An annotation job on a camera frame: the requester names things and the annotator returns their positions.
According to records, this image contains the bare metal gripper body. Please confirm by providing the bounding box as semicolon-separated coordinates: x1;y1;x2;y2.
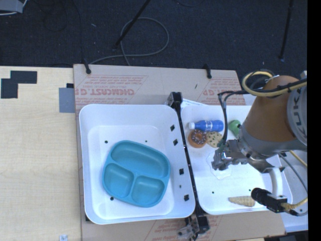
216;139;267;166

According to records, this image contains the thin black rod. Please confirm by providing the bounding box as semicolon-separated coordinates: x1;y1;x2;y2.
173;101;206;218

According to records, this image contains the brown cardboard board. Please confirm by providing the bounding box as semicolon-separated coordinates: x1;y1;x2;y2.
73;63;286;241

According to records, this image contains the white plastic tray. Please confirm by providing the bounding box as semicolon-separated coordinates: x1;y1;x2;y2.
180;98;293;216
79;103;197;225

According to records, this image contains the white printed packet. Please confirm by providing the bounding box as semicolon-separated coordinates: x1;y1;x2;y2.
181;98;209;108

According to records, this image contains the blue divided plate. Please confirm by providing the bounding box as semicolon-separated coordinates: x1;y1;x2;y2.
101;140;172;208

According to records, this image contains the beige waffle cone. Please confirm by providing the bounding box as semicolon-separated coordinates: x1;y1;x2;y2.
228;195;256;208

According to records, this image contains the beige chocolate chip biscuit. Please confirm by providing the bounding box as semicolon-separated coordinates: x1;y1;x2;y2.
206;131;224;149

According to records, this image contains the black cylinder on white bracket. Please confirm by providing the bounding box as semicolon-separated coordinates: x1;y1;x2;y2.
251;166;288;213

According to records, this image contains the black block with wires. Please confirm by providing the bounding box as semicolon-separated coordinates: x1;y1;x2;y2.
167;91;183;108
196;215;209;234

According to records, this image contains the brown sprinkled doughnut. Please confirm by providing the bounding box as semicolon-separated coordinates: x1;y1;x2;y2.
187;129;208;149

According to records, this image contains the green round toy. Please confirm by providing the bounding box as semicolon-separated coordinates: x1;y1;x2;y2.
228;119;242;138

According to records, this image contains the blue bottle with white cap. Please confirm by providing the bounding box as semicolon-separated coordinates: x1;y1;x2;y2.
188;119;225;133

